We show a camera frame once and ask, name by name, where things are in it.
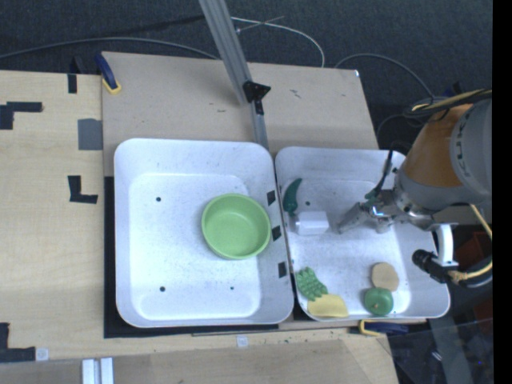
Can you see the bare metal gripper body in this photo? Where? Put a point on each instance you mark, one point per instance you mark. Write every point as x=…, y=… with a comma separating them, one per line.
x=386, y=208

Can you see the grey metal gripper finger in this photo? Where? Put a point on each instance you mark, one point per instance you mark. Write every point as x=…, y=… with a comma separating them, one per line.
x=384, y=225
x=355, y=216

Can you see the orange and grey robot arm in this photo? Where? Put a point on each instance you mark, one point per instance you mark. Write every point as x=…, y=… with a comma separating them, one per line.
x=436, y=158

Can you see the white plastic tray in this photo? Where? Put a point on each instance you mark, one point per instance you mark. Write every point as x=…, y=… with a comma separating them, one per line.
x=352, y=250
x=180, y=254

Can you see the white small carton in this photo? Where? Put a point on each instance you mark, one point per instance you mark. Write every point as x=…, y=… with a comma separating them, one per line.
x=314, y=222

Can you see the tan biscuit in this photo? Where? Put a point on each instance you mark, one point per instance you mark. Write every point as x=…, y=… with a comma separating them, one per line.
x=385, y=277

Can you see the dark green chili pepper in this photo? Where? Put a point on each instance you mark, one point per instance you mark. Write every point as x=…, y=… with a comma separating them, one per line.
x=290, y=198

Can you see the green apple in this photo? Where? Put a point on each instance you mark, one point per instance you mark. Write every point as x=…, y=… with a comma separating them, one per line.
x=378, y=301

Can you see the yellow and green pineapple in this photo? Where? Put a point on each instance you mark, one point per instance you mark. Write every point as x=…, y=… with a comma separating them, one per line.
x=326, y=306

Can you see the green bowl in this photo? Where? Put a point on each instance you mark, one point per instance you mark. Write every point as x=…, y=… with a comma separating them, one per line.
x=236, y=226

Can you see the brown cardboard board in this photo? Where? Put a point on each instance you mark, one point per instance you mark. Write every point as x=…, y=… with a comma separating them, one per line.
x=180, y=98

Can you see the black cylinder on white bracket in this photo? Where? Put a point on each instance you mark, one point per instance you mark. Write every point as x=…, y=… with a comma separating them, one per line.
x=429, y=261

